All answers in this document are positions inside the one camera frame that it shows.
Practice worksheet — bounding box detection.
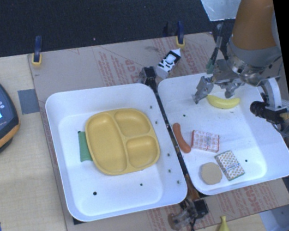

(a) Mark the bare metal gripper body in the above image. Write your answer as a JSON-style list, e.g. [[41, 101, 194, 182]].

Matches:
[[209, 50, 281, 95]]

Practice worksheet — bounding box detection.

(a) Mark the white plastic tray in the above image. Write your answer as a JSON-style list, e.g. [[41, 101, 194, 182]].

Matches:
[[43, 73, 191, 226], [156, 59, 289, 202]]

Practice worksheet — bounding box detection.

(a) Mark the black and white milk carton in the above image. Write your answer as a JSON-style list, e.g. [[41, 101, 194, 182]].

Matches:
[[152, 47, 186, 81]]

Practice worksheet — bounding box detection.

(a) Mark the orange and white packet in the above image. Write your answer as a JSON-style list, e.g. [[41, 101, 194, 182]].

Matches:
[[188, 125, 223, 158]]

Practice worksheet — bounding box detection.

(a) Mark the orange sausage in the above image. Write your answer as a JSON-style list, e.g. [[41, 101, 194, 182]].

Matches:
[[171, 121, 192, 156]]

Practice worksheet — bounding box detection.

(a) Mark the thin black rod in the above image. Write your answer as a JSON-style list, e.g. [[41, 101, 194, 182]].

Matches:
[[149, 75, 196, 205]]

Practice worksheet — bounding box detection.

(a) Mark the brown cardboard board, red print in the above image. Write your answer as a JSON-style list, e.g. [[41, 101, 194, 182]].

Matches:
[[27, 13, 289, 231]]

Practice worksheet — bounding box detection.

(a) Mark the tan round biscuit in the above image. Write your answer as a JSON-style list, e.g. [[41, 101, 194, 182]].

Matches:
[[198, 160, 225, 187]]

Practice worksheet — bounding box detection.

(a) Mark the yellow divided plate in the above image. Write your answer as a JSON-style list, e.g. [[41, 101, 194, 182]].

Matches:
[[81, 102, 164, 180]]

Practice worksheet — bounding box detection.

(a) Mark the green flat rectangle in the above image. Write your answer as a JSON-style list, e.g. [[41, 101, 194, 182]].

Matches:
[[75, 129, 93, 164]]

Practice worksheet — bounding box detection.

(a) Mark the black cylinder on white bracket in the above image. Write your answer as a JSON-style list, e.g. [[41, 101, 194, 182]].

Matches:
[[244, 75, 289, 129]]

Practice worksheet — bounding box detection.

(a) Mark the black block with thin wires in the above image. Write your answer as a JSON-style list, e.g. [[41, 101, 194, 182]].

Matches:
[[142, 65, 158, 86], [193, 198, 210, 218]]

